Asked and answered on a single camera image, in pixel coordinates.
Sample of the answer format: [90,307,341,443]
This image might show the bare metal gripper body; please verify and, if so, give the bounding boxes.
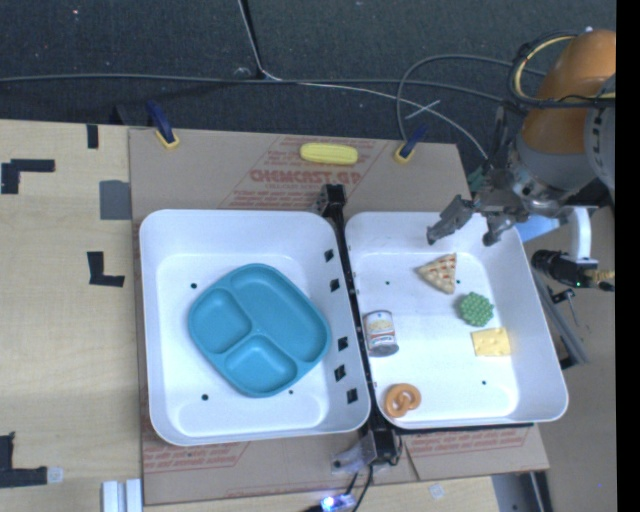
[471,167,570,219]

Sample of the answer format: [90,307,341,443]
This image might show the pizza slice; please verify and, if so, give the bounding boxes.
[417,252,458,295]

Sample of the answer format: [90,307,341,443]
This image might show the green grapes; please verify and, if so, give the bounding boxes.
[457,291,495,328]

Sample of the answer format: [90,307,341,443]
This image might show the yellow cheese slice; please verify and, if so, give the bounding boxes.
[470,326,512,358]

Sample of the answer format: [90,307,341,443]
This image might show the thin black rod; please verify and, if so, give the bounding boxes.
[333,209,382,431]

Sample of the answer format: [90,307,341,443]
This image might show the small can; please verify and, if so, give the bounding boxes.
[362,310,400,358]

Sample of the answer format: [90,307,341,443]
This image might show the yellow corn cob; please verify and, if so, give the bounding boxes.
[299,142,359,166]

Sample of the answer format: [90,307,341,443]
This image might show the white plastic tray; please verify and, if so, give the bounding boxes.
[344,210,570,431]
[138,208,372,447]

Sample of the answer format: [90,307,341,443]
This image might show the brown cardboard board red print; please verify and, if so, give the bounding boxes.
[127,127,551,506]

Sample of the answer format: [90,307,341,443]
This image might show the orange pretzel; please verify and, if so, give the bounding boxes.
[384,382,422,420]

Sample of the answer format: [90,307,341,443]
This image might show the blue divided plate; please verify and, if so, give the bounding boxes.
[187,263,332,399]

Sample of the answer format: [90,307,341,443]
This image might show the black cylinder on white bracket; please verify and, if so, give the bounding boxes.
[530,205,600,289]

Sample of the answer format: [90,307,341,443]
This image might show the black block with thin wires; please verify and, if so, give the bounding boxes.
[331,427,404,475]
[313,183,348,218]

